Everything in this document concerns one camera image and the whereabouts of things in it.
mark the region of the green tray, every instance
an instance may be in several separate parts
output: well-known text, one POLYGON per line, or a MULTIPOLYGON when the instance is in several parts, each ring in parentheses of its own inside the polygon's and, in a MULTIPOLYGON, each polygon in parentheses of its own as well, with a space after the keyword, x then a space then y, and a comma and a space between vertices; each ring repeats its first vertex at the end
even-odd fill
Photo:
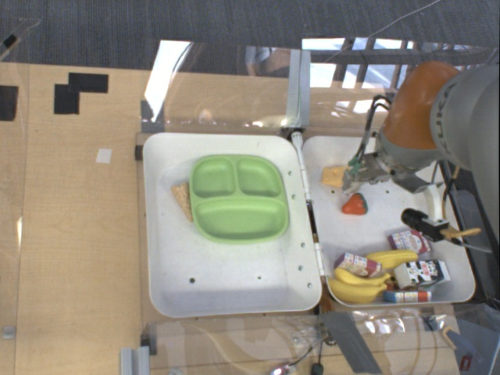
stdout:
POLYGON ((195 225, 212 241, 268 241, 288 228, 280 173, 261 157, 204 157, 193 166, 189 189, 195 225))

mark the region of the orange food item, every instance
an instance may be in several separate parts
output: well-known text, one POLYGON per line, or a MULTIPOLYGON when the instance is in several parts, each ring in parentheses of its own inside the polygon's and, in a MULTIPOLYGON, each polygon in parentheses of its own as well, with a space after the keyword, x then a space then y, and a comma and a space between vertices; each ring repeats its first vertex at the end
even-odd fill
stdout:
POLYGON ((368 212, 368 205, 361 193, 355 193, 351 198, 342 206, 344 214, 353 214, 363 216, 368 212))

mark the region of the wooden table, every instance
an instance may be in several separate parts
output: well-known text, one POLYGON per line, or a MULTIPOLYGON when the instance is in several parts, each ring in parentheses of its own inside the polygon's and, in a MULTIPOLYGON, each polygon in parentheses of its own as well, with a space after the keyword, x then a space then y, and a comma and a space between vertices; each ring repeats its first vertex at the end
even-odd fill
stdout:
MULTIPOLYGON (((0 142, 9 152, 0 155, 0 165, 16 175, 0 183, 2 196, 13 202, 0 211, 1 232, 10 241, 0 249, 0 327, 17 326, 15 339, 0 340, 2 375, 118 374, 120 349, 138 347, 148 321, 161 323, 153 375, 165 374, 171 366, 186 374, 268 373, 302 352, 288 341, 296 323, 310 316, 193 323, 162 317, 152 308, 141 287, 145 266, 139 224, 144 213, 134 158, 148 77, 148 71, 0 64, 0 84, 19 86, 24 107, 16 121, 0 123, 0 142), (69 72, 109 75, 109 92, 81 93, 80 115, 55 115, 54 85, 67 84, 69 72), (96 162, 100 149, 112 151, 109 163, 96 162), (12 224, 19 218, 20 246, 12 243, 12 224), (270 350, 266 342, 273 340, 276 348, 270 350), (254 348, 246 352, 242 345, 254 348)), ((181 77, 185 79, 167 102, 169 130, 185 130, 177 120, 207 116, 203 110, 218 123, 210 131, 224 131, 231 120, 279 118, 286 106, 283 79, 181 77), (208 94, 218 97, 214 101, 208 94)), ((328 116, 330 112, 315 112, 312 122, 321 130, 322 121, 331 120, 328 116)), ((204 129, 199 121, 192 126, 204 129)), ((440 309, 452 313, 450 307, 440 309)), ((393 336, 382 340, 366 335, 385 373, 458 373, 452 350, 434 333, 416 326, 393 336)), ((325 373, 330 368, 351 373, 337 347, 325 348, 323 354, 325 373)), ((312 359, 301 364, 299 373, 309 373, 312 359)))

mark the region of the yellow banana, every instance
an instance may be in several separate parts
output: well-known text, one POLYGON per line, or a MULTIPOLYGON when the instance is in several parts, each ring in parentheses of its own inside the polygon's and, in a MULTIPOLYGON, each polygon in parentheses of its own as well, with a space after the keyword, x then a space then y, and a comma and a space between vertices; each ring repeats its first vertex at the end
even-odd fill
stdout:
POLYGON ((386 252, 374 252, 366 257, 382 264, 382 269, 393 270, 396 266, 419 259, 418 254, 413 250, 387 250, 386 252))
POLYGON ((368 304, 377 298, 377 296, 387 289, 385 284, 380 286, 354 286, 345 284, 337 279, 329 279, 328 285, 336 298, 343 302, 368 304))
POLYGON ((385 283, 386 280, 391 278, 391 275, 389 273, 385 273, 380 277, 361 278, 357 277, 347 270, 343 270, 342 268, 335 268, 334 275, 335 279, 339 279, 340 282, 344 282, 345 284, 352 284, 355 286, 381 286, 385 283))

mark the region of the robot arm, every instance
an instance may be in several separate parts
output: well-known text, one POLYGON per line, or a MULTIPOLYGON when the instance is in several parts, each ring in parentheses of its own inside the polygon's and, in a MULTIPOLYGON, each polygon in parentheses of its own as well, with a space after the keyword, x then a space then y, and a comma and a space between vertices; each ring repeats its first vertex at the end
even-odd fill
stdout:
POLYGON ((412 193, 427 182, 415 172, 447 159, 470 170, 498 240, 498 66, 462 73, 425 62, 401 86, 377 134, 375 152, 355 157, 346 193, 391 178, 412 193))

